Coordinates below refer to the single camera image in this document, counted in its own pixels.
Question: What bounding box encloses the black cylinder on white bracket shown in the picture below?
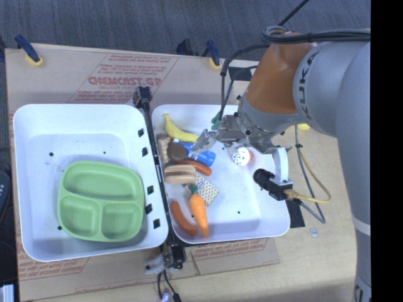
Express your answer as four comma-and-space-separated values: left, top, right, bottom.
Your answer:
253, 145, 294, 201

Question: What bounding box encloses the colourful patterned packet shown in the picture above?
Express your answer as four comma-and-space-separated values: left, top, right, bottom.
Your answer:
188, 172, 220, 207

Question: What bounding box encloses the white plastic tray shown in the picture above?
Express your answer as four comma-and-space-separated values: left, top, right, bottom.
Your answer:
12, 103, 169, 263
150, 104, 292, 245

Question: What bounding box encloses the green divided plate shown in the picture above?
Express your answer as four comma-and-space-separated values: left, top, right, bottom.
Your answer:
57, 160, 147, 243

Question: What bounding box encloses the blue bottle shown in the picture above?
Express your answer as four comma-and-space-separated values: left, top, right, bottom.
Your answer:
173, 138, 217, 167

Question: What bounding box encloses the thin black rod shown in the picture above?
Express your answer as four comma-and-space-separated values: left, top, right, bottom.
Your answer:
140, 101, 177, 251

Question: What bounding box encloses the yellow banana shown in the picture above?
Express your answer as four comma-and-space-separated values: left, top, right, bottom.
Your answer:
162, 113, 200, 143

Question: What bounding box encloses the tan bread bun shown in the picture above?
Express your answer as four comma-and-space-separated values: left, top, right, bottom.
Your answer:
163, 164, 198, 186

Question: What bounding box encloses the brown round biscuit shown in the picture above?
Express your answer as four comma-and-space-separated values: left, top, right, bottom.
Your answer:
166, 142, 188, 163

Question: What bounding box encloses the orange carrot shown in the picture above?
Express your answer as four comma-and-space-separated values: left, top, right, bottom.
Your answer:
188, 184, 210, 238

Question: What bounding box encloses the black block with wires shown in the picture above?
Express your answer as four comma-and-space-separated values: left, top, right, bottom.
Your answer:
133, 86, 153, 107
161, 243, 187, 269

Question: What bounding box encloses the brown cardboard board red print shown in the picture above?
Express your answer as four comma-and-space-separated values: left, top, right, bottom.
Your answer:
4, 42, 281, 302

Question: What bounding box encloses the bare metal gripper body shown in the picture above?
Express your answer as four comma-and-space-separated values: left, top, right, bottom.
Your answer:
216, 114, 275, 153

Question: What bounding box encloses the red sausage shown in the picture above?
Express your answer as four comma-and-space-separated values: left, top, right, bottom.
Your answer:
177, 159, 213, 177
169, 200, 200, 237

